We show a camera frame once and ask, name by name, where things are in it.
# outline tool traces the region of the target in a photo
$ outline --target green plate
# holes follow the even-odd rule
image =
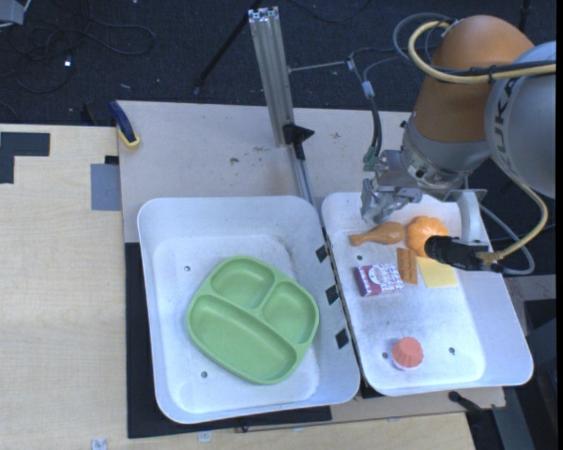
[[[243,379],[288,378],[312,343],[319,308],[292,278],[249,256],[224,260],[193,296],[186,327],[194,344]]]

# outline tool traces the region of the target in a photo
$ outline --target purple package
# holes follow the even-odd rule
[[[363,265],[355,268],[358,291],[362,296],[392,293],[403,287],[396,263]]]

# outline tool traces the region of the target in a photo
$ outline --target yellow sponge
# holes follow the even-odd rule
[[[417,265],[426,286],[435,289],[439,287],[456,287],[459,282],[450,265],[440,263],[434,259],[417,256]]]

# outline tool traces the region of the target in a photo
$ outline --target wooden table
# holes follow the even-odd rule
[[[356,398],[324,425],[129,439],[122,213],[95,209],[91,188],[92,165],[118,155],[115,128],[0,125],[5,132],[49,133],[50,155],[15,157],[13,183],[0,184],[1,450],[89,450],[94,439],[109,450],[474,449],[458,405],[421,415],[435,413],[433,395],[394,400],[385,412],[400,418],[368,413]],[[502,400],[500,389],[463,395]]]

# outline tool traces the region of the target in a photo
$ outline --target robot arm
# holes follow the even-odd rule
[[[518,185],[555,197],[556,45],[535,47],[510,23],[485,15],[420,28],[438,24],[448,29],[431,66],[413,50],[421,32],[409,41],[412,59],[428,75],[401,150],[382,152],[374,177],[363,182],[361,215],[381,223],[424,193],[456,201],[462,239],[430,239],[428,254],[464,269],[487,268],[501,256],[479,258],[484,248],[471,243],[476,237],[465,225],[471,201],[460,188],[492,157]]]

